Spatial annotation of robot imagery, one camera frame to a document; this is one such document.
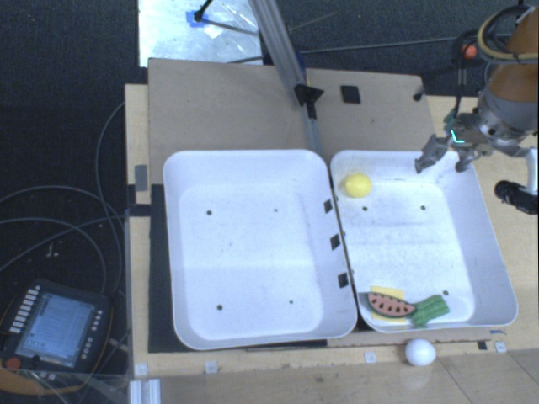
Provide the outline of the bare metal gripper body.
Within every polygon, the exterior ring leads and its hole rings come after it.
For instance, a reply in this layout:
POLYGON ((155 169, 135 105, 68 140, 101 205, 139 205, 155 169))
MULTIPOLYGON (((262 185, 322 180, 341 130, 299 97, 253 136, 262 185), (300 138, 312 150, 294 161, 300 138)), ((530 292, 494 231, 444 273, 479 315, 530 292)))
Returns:
POLYGON ((460 113, 445 117, 445 131, 455 148, 490 155, 492 151, 507 156, 524 156, 521 142, 534 132, 534 119, 501 119, 492 113, 460 113))

